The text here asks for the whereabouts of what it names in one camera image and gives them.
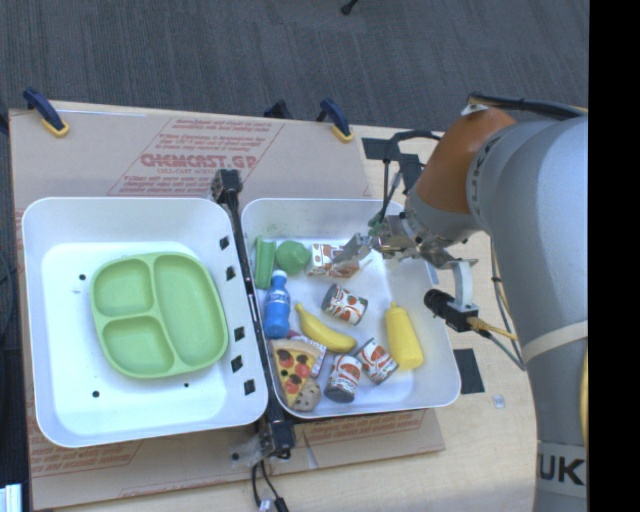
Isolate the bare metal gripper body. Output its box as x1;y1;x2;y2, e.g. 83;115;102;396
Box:
372;214;454;269

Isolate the yellow squeeze bottle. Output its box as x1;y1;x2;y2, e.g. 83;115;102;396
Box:
384;301;426;372

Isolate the pizza slice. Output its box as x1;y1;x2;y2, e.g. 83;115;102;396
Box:
269;338;322;397

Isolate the white carton with tomato print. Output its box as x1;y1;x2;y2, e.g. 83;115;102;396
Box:
305;242;362;279

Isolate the black cylinder on white bracket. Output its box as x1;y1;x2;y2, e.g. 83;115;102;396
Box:
423;258;482;334

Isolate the white can with tomato print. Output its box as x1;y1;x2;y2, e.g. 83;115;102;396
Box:
355;337;400;386
323;353;363;404
320;282;370;327

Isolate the thin black and white rod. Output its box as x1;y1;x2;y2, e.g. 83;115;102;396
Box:
225;189;282;427

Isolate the black block with thin wires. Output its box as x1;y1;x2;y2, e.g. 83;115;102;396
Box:
210;168;245;202
255;415;297;460

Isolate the green celery stick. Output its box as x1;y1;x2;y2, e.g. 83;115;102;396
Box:
253;235;278;291

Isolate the green round toy vegetable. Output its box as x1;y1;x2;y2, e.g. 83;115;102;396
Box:
274;239;313;277

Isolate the yellow banana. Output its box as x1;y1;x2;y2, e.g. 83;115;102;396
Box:
293;302;359;355

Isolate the green divided plate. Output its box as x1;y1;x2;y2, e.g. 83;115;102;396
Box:
89;251;231;380

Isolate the brown chocolate chip biscuit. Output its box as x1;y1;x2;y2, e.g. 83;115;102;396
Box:
289;376;323;413

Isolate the brown cardboard board, red print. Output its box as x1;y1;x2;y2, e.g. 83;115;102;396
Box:
8;99;447;512

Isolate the blue bottle with white cap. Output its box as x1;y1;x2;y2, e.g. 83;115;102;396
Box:
262;269;293;340

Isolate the white plastic tray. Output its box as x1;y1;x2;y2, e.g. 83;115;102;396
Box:
20;196;270;449
240;197;463;421

